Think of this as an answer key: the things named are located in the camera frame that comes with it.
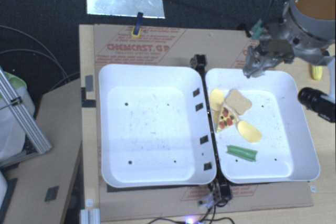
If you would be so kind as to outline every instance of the black bracket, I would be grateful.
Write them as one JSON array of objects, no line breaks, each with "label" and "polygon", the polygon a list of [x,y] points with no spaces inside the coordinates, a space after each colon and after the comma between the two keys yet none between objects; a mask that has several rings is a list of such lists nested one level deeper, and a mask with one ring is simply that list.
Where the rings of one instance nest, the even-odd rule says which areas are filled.
[{"label": "black bracket", "polygon": [[205,98],[205,103],[206,103],[206,110],[208,114],[210,133],[211,133],[211,139],[213,142],[216,168],[217,168],[217,175],[216,175],[215,180],[218,182],[218,185],[219,185],[221,200],[223,202],[228,202],[229,200],[232,199],[232,194],[231,194],[230,182],[224,177],[222,170],[221,170],[221,164],[219,162],[215,131],[214,131],[212,118],[211,118],[210,102],[209,102],[208,92],[207,92],[207,87],[206,87],[206,82],[205,82],[205,66],[206,65],[207,65],[207,60],[206,60],[205,55],[195,55],[190,60],[190,67],[195,69],[201,75],[201,78],[202,78],[204,98]]}]

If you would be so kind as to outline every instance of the teal connector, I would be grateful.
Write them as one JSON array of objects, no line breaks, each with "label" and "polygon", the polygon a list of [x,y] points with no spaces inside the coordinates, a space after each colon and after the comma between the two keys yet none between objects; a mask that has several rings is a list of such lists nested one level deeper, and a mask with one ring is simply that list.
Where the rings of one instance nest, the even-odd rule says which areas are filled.
[{"label": "teal connector", "polygon": [[253,25],[253,27],[251,28],[251,32],[253,32],[253,35],[251,36],[251,39],[253,40],[258,40],[261,33],[264,31],[264,28],[261,27],[263,21],[261,19],[258,20],[258,22]]},{"label": "teal connector", "polygon": [[250,162],[255,162],[256,161],[256,155],[257,151],[254,150],[249,150],[248,148],[243,148],[239,146],[227,146],[227,152],[228,154],[235,155],[239,158],[246,159]]}]

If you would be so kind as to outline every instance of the tray with toy food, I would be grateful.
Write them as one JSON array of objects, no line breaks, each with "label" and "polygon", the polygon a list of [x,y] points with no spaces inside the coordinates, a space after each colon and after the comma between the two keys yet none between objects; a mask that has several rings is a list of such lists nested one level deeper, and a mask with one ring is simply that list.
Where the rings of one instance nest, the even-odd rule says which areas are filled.
[{"label": "tray with toy food", "polygon": [[319,175],[290,75],[267,71],[247,79],[241,70],[212,69],[205,81],[206,91],[188,67],[100,70],[102,175],[109,185],[201,185],[213,181],[217,169],[238,184]]}]

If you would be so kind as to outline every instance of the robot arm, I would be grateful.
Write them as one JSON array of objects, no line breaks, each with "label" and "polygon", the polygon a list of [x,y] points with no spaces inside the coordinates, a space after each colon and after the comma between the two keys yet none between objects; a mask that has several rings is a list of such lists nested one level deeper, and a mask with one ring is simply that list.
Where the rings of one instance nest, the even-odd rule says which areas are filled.
[{"label": "robot arm", "polygon": [[292,63],[295,57],[315,66],[328,66],[329,95],[304,88],[299,101],[335,122],[335,56],[324,53],[335,43],[335,0],[288,0],[283,11],[277,22],[267,22],[264,16],[252,29],[260,44],[248,48],[244,75],[258,77],[282,62]]}]

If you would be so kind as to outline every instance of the empty white tray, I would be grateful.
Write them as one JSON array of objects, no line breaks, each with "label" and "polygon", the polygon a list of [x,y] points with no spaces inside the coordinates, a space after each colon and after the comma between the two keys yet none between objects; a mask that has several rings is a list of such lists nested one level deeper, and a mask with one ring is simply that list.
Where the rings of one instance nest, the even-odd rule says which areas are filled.
[{"label": "empty white tray", "polygon": [[102,175],[113,187],[198,185],[216,175],[200,75],[107,65],[99,73]]},{"label": "empty white tray", "polygon": [[[262,138],[246,141],[235,126],[216,134],[220,167],[234,183],[313,180],[320,165],[307,126],[294,79],[282,71],[266,71],[247,79],[242,70],[212,69],[206,74],[208,93],[218,88],[226,97],[237,89],[252,102],[240,119],[256,127]],[[227,154],[227,146],[257,150],[256,162]]]}]

